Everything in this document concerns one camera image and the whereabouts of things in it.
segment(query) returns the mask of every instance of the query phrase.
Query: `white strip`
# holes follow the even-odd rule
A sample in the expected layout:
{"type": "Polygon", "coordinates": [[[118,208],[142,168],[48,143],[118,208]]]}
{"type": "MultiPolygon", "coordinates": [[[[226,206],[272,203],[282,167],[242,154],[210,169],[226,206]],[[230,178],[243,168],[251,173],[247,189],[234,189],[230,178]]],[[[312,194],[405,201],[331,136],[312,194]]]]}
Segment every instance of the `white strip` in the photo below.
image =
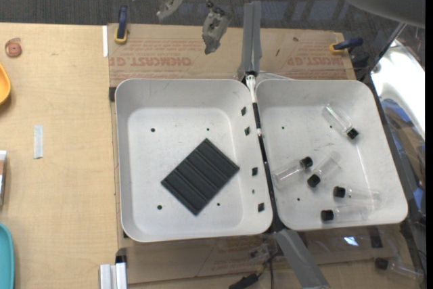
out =
{"type": "Polygon", "coordinates": [[[102,45],[104,46],[104,57],[108,57],[108,27],[102,26],[102,45]]]}
{"type": "Polygon", "coordinates": [[[35,125],[33,128],[33,159],[43,157],[43,126],[35,125]]]}

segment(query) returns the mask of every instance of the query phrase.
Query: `glass vial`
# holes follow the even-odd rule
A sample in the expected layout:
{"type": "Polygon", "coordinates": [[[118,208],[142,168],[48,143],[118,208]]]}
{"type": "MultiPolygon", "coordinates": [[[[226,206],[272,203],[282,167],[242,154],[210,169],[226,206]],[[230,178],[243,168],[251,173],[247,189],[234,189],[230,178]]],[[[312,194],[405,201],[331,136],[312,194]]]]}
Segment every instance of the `glass vial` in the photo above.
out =
{"type": "Polygon", "coordinates": [[[345,202],[364,202],[377,208],[382,205],[381,193],[375,190],[335,186],[333,195],[337,200],[345,202]]]}
{"type": "Polygon", "coordinates": [[[376,269],[380,271],[385,271],[389,274],[395,273],[396,275],[401,275],[418,283],[422,283],[424,280],[423,271],[416,269],[410,264],[400,263],[397,259],[376,258],[374,265],[376,269]]]}
{"type": "Polygon", "coordinates": [[[322,109],[323,117],[331,123],[332,127],[345,133],[350,139],[358,136],[358,131],[352,126],[352,121],[348,115],[338,106],[329,103],[322,109]]]}
{"type": "Polygon", "coordinates": [[[337,206],[329,210],[322,210],[320,217],[323,222],[339,223],[345,221],[366,221],[369,209],[362,205],[337,206]]]}
{"type": "Polygon", "coordinates": [[[325,159],[323,159],[317,168],[313,170],[313,174],[307,179],[310,187],[315,188],[321,182],[324,175],[330,175],[341,169],[338,164],[341,155],[335,151],[331,152],[325,159]]]}
{"type": "Polygon", "coordinates": [[[273,184],[277,188],[282,189],[312,165],[313,159],[306,156],[299,161],[294,161],[289,165],[281,166],[271,173],[273,184]]]}

